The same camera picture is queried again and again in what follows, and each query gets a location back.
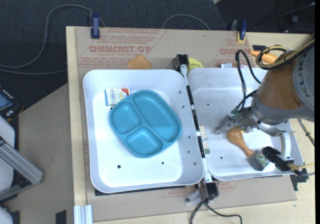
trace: blue plate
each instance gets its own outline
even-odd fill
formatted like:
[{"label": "blue plate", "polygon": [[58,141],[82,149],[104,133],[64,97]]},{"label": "blue plate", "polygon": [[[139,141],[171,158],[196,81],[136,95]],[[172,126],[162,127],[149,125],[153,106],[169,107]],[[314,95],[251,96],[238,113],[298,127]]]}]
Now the blue plate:
[{"label": "blue plate", "polygon": [[141,90],[117,103],[109,122],[120,140],[136,156],[152,157],[181,135],[179,118],[156,93]]}]

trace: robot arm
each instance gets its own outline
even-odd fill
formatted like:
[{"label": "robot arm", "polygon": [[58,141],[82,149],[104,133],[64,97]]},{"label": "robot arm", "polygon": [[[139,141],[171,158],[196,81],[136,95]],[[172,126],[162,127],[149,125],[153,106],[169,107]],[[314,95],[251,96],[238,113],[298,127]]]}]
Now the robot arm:
[{"label": "robot arm", "polygon": [[[256,57],[256,63],[268,70],[260,87],[252,96],[251,107],[236,109],[233,117],[226,116],[216,132],[226,132],[234,126],[243,130],[257,127],[271,136],[279,135],[274,127],[292,118],[315,120],[315,41],[298,50],[281,46],[266,48]],[[269,50],[285,50],[274,64],[261,63]]]}]

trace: hinged white container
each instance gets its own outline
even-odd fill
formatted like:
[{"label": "hinged white container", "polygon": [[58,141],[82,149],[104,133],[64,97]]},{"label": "hinged white container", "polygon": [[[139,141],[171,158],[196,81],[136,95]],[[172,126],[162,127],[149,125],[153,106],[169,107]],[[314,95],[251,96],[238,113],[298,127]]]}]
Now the hinged white container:
[{"label": "hinged white container", "polygon": [[[265,71],[254,68],[263,79]],[[249,69],[243,69],[247,90],[258,88]],[[197,119],[204,125],[209,144],[206,164],[216,179],[226,181],[289,174],[270,163],[262,172],[253,169],[246,155],[231,144],[225,133],[217,135],[215,127],[242,100],[239,75],[234,68],[199,68],[188,74]],[[198,183],[204,166],[197,140],[195,123],[182,75],[174,70],[93,70],[83,79],[90,175],[94,187],[103,193],[185,186]],[[162,97],[180,119],[182,133],[170,147],[150,158],[133,155],[113,132],[109,124],[110,106],[105,104],[107,88],[129,88],[131,93],[152,90]],[[291,131],[289,122],[279,126]],[[249,148],[281,148],[281,139],[262,131],[244,134]],[[294,137],[290,135],[291,157],[303,163]]]}]

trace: blue clamp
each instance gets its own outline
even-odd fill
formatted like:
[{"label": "blue clamp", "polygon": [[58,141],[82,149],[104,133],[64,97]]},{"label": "blue clamp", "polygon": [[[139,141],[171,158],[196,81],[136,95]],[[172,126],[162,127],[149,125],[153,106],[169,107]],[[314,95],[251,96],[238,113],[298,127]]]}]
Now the blue clamp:
[{"label": "blue clamp", "polygon": [[92,13],[92,29],[91,29],[91,38],[99,39],[100,32],[99,32],[99,13],[93,12]]},{"label": "blue clamp", "polygon": [[246,40],[246,33],[245,33],[247,29],[246,24],[247,24],[247,21],[245,19],[242,19],[240,31],[238,32],[238,35],[237,35],[238,43],[243,44]]}]

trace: dark gray carpet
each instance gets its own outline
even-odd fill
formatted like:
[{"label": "dark gray carpet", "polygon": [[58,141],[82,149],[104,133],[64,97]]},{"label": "dark gray carpet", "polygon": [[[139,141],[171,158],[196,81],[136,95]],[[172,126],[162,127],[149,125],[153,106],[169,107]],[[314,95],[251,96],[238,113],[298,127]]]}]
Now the dark gray carpet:
[{"label": "dark gray carpet", "polygon": [[[314,7],[302,10],[298,22],[291,16],[254,25],[266,17],[307,5],[315,0],[0,0],[0,64],[21,65],[32,60],[44,39],[48,12],[55,6],[72,3],[99,12],[109,27],[161,28],[170,16],[193,15],[212,30],[225,30],[233,19],[247,20],[247,31],[304,32],[315,30]],[[49,20],[48,42],[40,58],[17,72],[45,72],[66,69],[66,25],[87,25],[88,12],[78,8],[62,8]],[[188,17],[177,17],[166,28],[206,29]],[[20,97],[26,108],[67,83],[67,73],[46,76],[17,75],[0,71],[0,83],[6,84]]]}]

